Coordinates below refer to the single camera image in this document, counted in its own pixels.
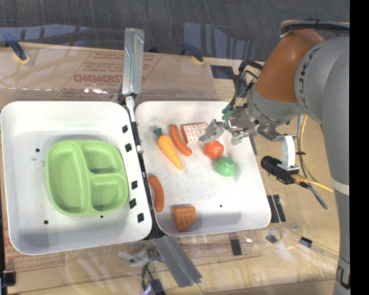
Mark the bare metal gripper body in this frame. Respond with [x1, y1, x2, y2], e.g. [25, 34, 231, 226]
[223, 104, 292, 143]

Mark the red and white patterned packet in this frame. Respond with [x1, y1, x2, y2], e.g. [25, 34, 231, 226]
[181, 121, 210, 145]

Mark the green bell pepper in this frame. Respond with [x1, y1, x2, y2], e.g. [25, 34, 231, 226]
[214, 155, 237, 178]

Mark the orange sausage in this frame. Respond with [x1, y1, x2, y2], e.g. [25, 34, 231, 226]
[169, 124, 193, 157]
[148, 174, 165, 213]

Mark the orange carrot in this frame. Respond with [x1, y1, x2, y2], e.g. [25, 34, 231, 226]
[153, 127, 185, 171]

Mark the white plastic tray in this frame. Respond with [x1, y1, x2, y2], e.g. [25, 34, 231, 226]
[134, 100, 272, 238]
[0, 100, 153, 256]

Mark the brown waffle piece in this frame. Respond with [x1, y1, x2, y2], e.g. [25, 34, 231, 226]
[172, 205, 197, 233]

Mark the brown cardboard board, red print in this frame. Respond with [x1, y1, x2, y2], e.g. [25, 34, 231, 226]
[0, 41, 339, 295]

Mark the green divided plate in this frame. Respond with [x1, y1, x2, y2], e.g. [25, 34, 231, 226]
[45, 138, 130, 218]

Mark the black cylinder on white bracket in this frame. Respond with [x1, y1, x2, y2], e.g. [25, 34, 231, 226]
[260, 134, 300, 186]

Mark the black block with thin wires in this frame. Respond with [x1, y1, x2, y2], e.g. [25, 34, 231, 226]
[149, 278, 167, 295]

